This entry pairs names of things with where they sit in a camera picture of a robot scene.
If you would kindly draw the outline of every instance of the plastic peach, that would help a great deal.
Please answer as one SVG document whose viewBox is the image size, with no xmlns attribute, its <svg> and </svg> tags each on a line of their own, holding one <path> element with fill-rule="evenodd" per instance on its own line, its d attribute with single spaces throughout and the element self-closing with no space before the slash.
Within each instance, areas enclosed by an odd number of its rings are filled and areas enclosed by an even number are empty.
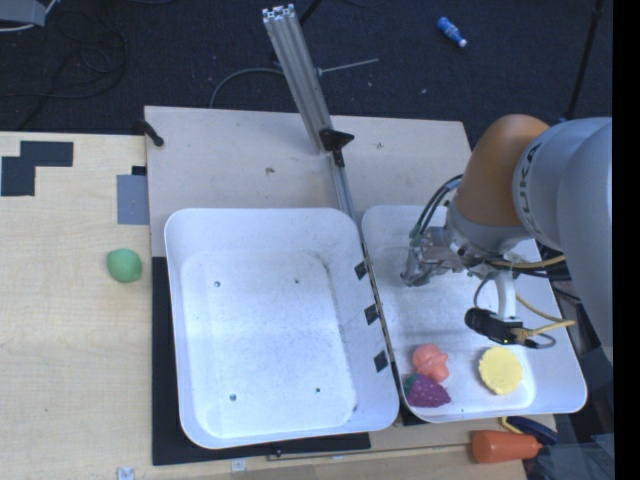
<svg viewBox="0 0 640 480">
<path fill-rule="evenodd" d="M 413 367 L 422 375 L 426 375 L 436 382 L 442 382 L 449 376 L 446 362 L 449 358 L 437 345 L 426 343 L 420 345 L 413 352 Z"/>
</svg>

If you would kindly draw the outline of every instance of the purple grape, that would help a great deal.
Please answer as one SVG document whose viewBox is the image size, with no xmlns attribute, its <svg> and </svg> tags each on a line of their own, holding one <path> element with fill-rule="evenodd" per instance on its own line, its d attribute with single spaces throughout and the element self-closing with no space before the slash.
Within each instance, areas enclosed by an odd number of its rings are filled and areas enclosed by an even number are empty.
<svg viewBox="0 0 640 480">
<path fill-rule="evenodd" d="M 407 403 L 414 407 L 440 407 L 451 402 L 451 397 L 435 380 L 416 373 L 404 381 Z"/>
</svg>

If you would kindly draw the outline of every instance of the black tape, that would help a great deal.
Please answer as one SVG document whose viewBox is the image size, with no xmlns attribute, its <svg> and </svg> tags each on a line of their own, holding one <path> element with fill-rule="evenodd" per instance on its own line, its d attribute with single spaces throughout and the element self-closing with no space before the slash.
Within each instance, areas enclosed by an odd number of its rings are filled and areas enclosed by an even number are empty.
<svg viewBox="0 0 640 480">
<path fill-rule="evenodd" d="M 389 360 L 387 359 L 387 354 L 384 353 L 384 350 L 373 358 L 373 362 L 376 364 L 377 372 L 384 370 L 389 365 Z"/>
<path fill-rule="evenodd" d="M 36 167 L 71 167 L 73 142 L 21 141 L 20 156 L 2 157 L 0 196 L 34 196 Z"/>
<path fill-rule="evenodd" d="M 369 325 L 371 325 L 373 322 L 375 322 L 378 317 L 380 316 L 378 314 L 378 311 L 376 310 L 376 305 L 375 304 L 371 304 L 371 306 L 369 306 L 367 309 L 364 310 L 364 315 L 367 317 L 367 323 Z"/>
<path fill-rule="evenodd" d="M 367 265 L 362 261 L 362 263 L 359 263 L 354 270 L 356 271 L 358 279 L 362 279 L 367 274 Z"/>
</svg>

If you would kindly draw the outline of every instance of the plastic lemon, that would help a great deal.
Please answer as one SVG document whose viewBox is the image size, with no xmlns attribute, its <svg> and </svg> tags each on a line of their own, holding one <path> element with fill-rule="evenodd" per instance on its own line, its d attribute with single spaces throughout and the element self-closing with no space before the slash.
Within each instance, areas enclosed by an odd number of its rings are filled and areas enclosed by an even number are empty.
<svg viewBox="0 0 640 480">
<path fill-rule="evenodd" d="M 491 347 L 480 358 L 480 378 L 498 395 L 511 393 L 522 380 L 522 365 L 513 352 L 503 347 Z"/>
<path fill-rule="evenodd" d="M 131 283 L 140 279 L 142 262 L 131 249 L 116 249 L 107 254 L 107 268 L 111 277 L 121 283 Z"/>
</svg>

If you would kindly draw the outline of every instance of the toy fruit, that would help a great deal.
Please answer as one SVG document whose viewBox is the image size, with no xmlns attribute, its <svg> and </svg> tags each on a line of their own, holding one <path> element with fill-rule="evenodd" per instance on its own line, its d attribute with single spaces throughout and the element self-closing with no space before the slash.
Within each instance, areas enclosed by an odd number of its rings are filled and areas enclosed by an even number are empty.
<svg viewBox="0 0 640 480">
<path fill-rule="evenodd" d="M 449 376 L 446 365 L 448 358 L 448 354 L 442 352 L 437 345 L 427 343 L 420 345 L 413 352 L 412 362 L 418 373 L 431 377 L 436 382 L 442 382 Z"/>
<path fill-rule="evenodd" d="M 131 283 L 140 279 L 142 262 L 131 249 L 117 249 L 107 254 L 107 268 L 111 277 L 121 283 Z"/>
<path fill-rule="evenodd" d="M 522 379 L 522 365 L 513 352 L 504 347 L 491 347 L 480 358 L 480 378 L 498 395 L 511 393 Z"/>
<path fill-rule="evenodd" d="M 473 456 L 483 464 L 532 459 L 538 455 L 540 448 L 542 444 L 529 434 L 479 430 L 471 439 Z"/>
<path fill-rule="evenodd" d="M 407 403 L 413 407 L 440 407 L 451 402 L 451 397 L 431 377 L 414 373 L 402 385 Z"/>
</svg>

